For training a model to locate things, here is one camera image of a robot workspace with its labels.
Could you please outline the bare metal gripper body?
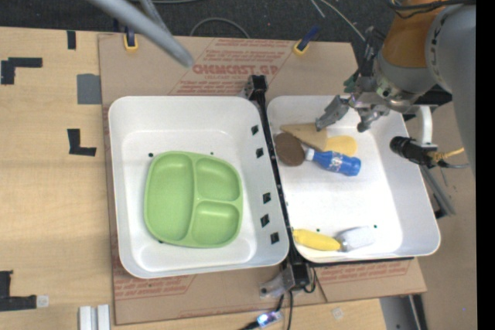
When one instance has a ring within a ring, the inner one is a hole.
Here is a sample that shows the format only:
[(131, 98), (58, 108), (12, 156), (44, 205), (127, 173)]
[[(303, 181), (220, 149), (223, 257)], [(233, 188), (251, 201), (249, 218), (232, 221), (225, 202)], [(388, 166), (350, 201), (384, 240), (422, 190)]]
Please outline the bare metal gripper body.
[(400, 113), (407, 113), (421, 96), (417, 87), (400, 85), (385, 75), (352, 75), (347, 80), (347, 93), (355, 109), (383, 107)]

